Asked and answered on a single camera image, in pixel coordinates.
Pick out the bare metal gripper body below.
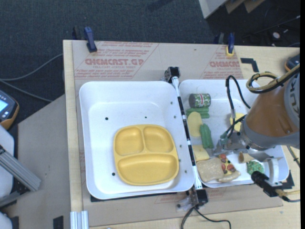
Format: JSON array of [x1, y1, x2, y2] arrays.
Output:
[[223, 133, 274, 162]]

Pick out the brown cone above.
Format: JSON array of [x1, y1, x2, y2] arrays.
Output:
[[238, 151, 255, 164]]

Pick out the green cucumber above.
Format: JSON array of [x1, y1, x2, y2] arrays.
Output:
[[199, 124, 214, 149]]

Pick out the yellow square cracker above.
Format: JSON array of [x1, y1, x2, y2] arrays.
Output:
[[192, 145, 210, 162]]

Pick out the beige bread slice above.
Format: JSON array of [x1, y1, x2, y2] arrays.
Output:
[[196, 157, 224, 183]]

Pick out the pizza slice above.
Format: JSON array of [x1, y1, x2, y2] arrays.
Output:
[[218, 153, 241, 183]]

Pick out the yellow round toy food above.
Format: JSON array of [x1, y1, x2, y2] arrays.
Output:
[[229, 113, 246, 132]]

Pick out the white plastic tray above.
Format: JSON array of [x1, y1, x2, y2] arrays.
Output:
[[79, 81, 196, 200], [178, 79, 290, 188]]

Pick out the green broccoli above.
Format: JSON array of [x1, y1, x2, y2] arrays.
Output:
[[246, 160, 264, 176]]

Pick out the yellow oval slice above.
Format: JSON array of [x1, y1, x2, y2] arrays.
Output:
[[187, 111, 203, 137]]

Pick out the green bean pods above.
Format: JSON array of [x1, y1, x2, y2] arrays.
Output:
[[185, 107, 210, 119]]

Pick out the green and white can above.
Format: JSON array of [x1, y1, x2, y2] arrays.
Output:
[[188, 93, 212, 109]]

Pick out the thin black and white rod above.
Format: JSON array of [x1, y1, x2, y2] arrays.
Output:
[[172, 76, 203, 189]]

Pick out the yellow divided plate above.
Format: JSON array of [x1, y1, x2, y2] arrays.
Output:
[[113, 124, 180, 186]]

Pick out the brown cardboard board red print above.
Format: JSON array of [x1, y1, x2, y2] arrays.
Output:
[[71, 41, 284, 227]]

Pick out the black cylinder on white bracket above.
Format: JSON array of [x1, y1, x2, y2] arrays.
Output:
[[250, 157, 284, 197]]

